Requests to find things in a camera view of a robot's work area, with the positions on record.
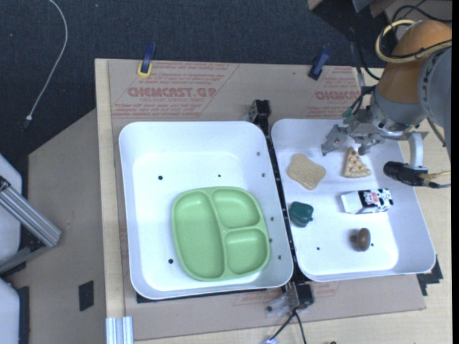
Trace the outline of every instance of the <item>divided plate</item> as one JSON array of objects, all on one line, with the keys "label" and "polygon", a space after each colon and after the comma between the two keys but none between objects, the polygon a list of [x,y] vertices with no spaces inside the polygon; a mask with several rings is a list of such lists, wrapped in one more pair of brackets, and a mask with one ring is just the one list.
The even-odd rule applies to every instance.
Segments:
[{"label": "divided plate", "polygon": [[172,206],[174,241],[183,268],[198,280],[225,280],[261,270],[270,255],[258,202],[235,187],[200,188]]}]

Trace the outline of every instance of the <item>dark carpet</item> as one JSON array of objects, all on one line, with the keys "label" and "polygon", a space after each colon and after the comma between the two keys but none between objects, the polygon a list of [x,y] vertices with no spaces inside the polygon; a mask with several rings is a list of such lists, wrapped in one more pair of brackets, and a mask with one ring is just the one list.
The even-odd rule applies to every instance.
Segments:
[{"label": "dark carpet", "polygon": [[387,23],[351,0],[54,0],[68,24],[62,60],[34,112],[65,38],[47,0],[0,0],[0,153],[15,164],[95,107],[95,58],[309,65],[324,45],[327,64],[349,65],[353,27],[369,66],[382,67],[374,40]]}]

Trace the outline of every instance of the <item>white cable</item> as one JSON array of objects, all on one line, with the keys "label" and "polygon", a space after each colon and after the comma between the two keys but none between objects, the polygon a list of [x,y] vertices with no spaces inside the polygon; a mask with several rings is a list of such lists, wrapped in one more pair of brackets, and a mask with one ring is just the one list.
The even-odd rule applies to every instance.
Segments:
[{"label": "white cable", "polygon": [[56,62],[54,64],[54,66],[52,67],[51,72],[48,75],[48,78],[47,78],[47,80],[46,80],[46,82],[44,84],[44,87],[43,87],[42,91],[38,94],[38,97],[35,100],[35,103],[34,103],[32,109],[31,109],[30,113],[26,116],[26,121],[24,123],[24,127],[25,128],[27,128],[29,126],[30,122],[32,121],[32,115],[34,114],[35,108],[37,107],[39,101],[42,99],[43,93],[47,89],[49,81],[51,80],[53,74],[55,73],[57,64],[59,64],[59,61],[61,60],[62,55],[64,54],[65,47],[67,47],[67,40],[68,40],[67,20],[65,19],[64,13],[62,13],[61,8],[59,8],[59,5],[57,5],[53,0],[48,0],[48,1],[56,7],[56,9],[58,10],[60,16],[62,17],[62,20],[64,22],[64,28],[65,28],[65,40],[64,40],[64,44],[62,45],[62,49],[60,51],[60,54],[57,57],[57,60],[56,60]]}]

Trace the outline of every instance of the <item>pizza slice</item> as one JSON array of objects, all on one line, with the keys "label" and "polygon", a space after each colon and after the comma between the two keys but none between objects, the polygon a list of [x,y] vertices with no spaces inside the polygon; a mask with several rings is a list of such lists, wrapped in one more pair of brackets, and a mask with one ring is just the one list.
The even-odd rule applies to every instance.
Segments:
[{"label": "pizza slice", "polygon": [[344,163],[344,177],[365,177],[371,175],[372,172],[361,161],[357,151],[349,147],[346,153],[346,162]]}]

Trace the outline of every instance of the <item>brown object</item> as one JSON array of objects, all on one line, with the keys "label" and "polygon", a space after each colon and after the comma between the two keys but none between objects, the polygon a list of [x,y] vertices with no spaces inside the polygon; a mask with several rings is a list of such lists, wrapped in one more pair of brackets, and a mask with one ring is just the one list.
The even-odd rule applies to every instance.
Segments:
[{"label": "brown object", "polygon": [[[421,21],[413,24],[400,39],[393,55],[406,55],[448,41],[452,29],[440,21]],[[388,63],[377,85],[387,100],[398,103],[418,103],[417,80],[427,57],[402,64]]]},{"label": "brown object", "polygon": [[368,228],[362,228],[359,233],[351,237],[352,242],[357,244],[360,251],[366,251],[370,247],[372,236]]}]

